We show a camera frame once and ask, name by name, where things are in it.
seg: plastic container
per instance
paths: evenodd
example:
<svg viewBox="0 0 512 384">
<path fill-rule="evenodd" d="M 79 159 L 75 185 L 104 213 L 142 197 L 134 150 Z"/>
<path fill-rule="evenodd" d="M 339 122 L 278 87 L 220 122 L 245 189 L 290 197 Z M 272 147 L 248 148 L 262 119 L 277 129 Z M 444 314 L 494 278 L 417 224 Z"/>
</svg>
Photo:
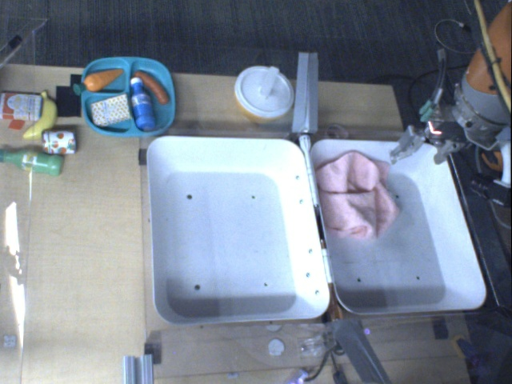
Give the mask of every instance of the plastic container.
<svg viewBox="0 0 512 384">
<path fill-rule="evenodd" d="M 80 95 L 83 117 L 87 124 L 96 132 L 104 135 L 117 137 L 144 137 L 163 134 L 173 123 L 176 112 L 176 97 L 174 95 L 174 84 L 169 70 L 160 62 L 150 58 L 140 57 L 111 57 L 100 58 L 91 62 L 83 71 L 82 81 L 88 74 L 102 70 L 112 70 L 116 68 L 123 69 L 124 73 L 112 81 L 99 92 L 83 91 Z M 136 71 L 143 71 L 153 77 L 160 83 L 163 89 L 169 95 L 167 104 L 160 104 L 153 93 L 149 92 L 151 104 L 153 106 L 155 127 L 151 131 L 144 131 L 137 127 L 135 119 L 130 118 L 126 121 L 109 126 L 96 126 L 92 120 L 91 105 L 97 101 L 126 94 L 131 96 L 130 78 Z"/>
<path fill-rule="evenodd" d="M 311 161 L 317 168 L 356 150 L 389 163 L 396 145 L 321 140 Z M 486 284 L 450 167 L 433 164 L 435 153 L 424 145 L 390 168 L 387 188 L 401 213 L 387 232 L 358 240 L 327 229 L 324 257 L 298 146 L 155 139 L 147 169 L 157 312 L 185 325 L 312 319 L 329 304 L 331 276 L 338 301 L 355 314 L 479 308 Z"/>
<path fill-rule="evenodd" d="M 244 115 L 257 123 L 283 117 L 294 104 L 294 88 L 276 67 L 247 68 L 238 76 L 234 94 Z"/>
</svg>

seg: toy can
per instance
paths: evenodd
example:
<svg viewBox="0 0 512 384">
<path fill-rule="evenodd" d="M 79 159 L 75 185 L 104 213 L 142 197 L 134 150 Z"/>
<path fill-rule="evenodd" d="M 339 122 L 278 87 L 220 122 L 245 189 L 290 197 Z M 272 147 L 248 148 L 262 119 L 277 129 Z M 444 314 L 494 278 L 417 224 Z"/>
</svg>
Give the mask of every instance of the toy can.
<svg viewBox="0 0 512 384">
<path fill-rule="evenodd" d="M 44 131 L 42 150 L 47 154 L 74 154 L 77 150 L 74 133 L 67 130 Z"/>
</svg>

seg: toy bottle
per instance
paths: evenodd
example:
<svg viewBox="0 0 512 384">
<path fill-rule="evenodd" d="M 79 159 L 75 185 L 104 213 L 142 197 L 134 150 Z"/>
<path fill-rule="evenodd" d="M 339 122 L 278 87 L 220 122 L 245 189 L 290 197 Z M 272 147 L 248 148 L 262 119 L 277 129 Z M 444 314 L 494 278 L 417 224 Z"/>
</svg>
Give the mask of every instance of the toy bottle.
<svg viewBox="0 0 512 384">
<path fill-rule="evenodd" d="M 143 131 L 154 130 L 156 123 L 151 98 L 144 91 L 142 80 L 139 77 L 132 78 L 130 85 L 133 91 L 131 105 L 135 116 L 135 125 Z"/>
<path fill-rule="evenodd" d="M 16 165 L 21 170 L 28 170 L 39 174 L 59 176 L 62 170 L 63 157 L 61 155 L 48 155 L 43 152 L 19 150 L 9 152 L 0 150 L 0 162 Z"/>
</svg>

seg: pink cloth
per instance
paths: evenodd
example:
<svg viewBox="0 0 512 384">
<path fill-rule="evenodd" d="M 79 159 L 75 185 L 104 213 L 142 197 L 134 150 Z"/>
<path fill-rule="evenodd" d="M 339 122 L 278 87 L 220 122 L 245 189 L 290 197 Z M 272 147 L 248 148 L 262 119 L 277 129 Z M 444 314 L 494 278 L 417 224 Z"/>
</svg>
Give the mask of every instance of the pink cloth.
<svg viewBox="0 0 512 384">
<path fill-rule="evenodd" d="M 399 209 L 386 189 L 390 164 L 349 152 L 316 170 L 327 228 L 340 238 L 372 239 L 396 219 Z"/>
</svg>

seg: blue plate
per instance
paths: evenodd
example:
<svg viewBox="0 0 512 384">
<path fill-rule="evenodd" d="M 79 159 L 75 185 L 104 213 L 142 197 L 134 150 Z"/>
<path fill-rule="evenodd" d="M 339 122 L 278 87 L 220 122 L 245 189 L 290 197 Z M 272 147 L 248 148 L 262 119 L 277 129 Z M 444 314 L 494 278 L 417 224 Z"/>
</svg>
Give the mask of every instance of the blue plate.
<svg viewBox="0 0 512 384">
<path fill-rule="evenodd" d="M 98 71 L 112 70 L 121 68 L 124 73 L 112 81 L 103 90 L 93 93 L 83 91 L 80 94 L 82 101 L 82 113 L 87 124 L 100 134 L 112 135 L 116 137 L 145 137 L 163 134 L 173 123 L 176 113 L 176 97 L 174 96 L 174 84 L 169 70 L 160 62 L 150 58 L 140 57 L 111 57 L 100 58 L 91 62 L 83 71 L 82 82 L 88 74 Z M 119 122 L 111 126 L 96 126 L 93 123 L 90 106 L 94 102 L 101 101 L 117 95 L 126 94 L 130 100 L 130 79 L 135 71 L 143 71 L 153 77 L 164 88 L 169 95 L 169 102 L 165 105 L 160 104 L 150 90 L 146 90 L 151 96 L 151 104 L 156 119 L 156 127 L 151 131 L 142 131 L 135 125 L 132 119 Z"/>
</svg>

